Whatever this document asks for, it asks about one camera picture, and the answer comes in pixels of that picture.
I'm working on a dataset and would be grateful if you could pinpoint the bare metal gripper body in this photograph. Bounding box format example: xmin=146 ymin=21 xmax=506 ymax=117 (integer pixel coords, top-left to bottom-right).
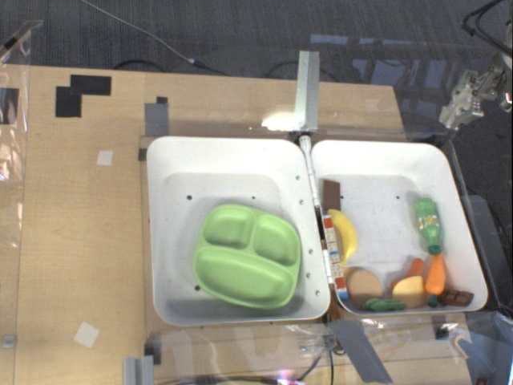
xmin=479 ymin=56 xmax=507 ymax=103

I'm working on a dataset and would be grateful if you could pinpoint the green plastic bottle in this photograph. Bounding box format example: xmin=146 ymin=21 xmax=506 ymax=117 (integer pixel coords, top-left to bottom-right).
xmin=413 ymin=197 xmax=443 ymax=255

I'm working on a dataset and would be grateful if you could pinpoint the white plastic tray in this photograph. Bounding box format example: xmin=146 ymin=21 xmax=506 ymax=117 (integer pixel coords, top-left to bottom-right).
xmin=310 ymin=140 xmax=489 ymax=317
xmin=146 ymin=136 xmax=332 ymax=327

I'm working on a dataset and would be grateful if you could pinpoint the plain brown chocolate bar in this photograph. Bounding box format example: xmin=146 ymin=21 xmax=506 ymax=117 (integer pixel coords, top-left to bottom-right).
xmin=322 ymin=179 xmax=342 ymax=213

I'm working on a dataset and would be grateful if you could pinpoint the orange sausage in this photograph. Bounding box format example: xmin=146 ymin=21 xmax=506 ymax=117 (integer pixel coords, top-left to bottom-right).
xmin=390 ymin=257 xmax=426 ymax=292

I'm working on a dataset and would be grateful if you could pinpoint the thin black and white rod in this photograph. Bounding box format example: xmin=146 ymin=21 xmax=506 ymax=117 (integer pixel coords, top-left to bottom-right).
xmin=298 ymin=135 xmax=334 ymax=285

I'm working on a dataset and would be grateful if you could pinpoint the orange carrot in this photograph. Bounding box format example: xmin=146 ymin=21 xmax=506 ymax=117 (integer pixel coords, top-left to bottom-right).
xmin=424 ymin=253 xmax=447 ymax=308

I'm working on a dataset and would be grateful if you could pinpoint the yellow banana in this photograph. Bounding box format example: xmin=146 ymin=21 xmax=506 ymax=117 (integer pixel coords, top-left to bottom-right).
xmin=327 ymin=209 xmax=358 ymax=266

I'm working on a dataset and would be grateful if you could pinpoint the brown segmented chocolate bar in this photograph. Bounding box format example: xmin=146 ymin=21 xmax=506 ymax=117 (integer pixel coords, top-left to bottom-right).
xmin=438 ymin=289 xmax=475 ymax=307

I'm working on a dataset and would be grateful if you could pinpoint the yellow cheese wedge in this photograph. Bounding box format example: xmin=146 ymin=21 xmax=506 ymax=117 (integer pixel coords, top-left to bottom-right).
xmin=391 ymin=275 xmax=426 ymax=310

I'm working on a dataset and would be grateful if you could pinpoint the red and white printed carton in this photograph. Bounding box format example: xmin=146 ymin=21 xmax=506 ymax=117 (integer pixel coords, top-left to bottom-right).
xmin=321 ymin=213 xmax=349 ymax=302

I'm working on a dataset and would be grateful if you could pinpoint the green pea pod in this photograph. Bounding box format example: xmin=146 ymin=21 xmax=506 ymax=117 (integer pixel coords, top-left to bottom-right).
xmin=362 ymin=297 xmax=408 ymax=313

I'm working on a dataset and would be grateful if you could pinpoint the green divided plate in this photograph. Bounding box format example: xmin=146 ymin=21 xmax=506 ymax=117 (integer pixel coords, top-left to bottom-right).
xmin=192 ymin=203 xmax=303 ymax=310

